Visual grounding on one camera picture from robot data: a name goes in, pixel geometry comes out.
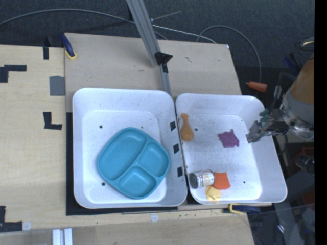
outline orange block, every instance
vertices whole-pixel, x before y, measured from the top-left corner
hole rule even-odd
[[[227,177],[227,173],[214,173],[215,182],[213,183],[213,187],[219,190],[224,190],[230,188],[230,183]]]

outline brown pear-shaped toy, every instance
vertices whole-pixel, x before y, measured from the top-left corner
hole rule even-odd
[[[180,137],[184,141],[191,141],[194,137],[194,133],[189,124],[189,116],[186,113],[182,113],[181,117],[183,119],[183,126],[182,129],[180,130]]]

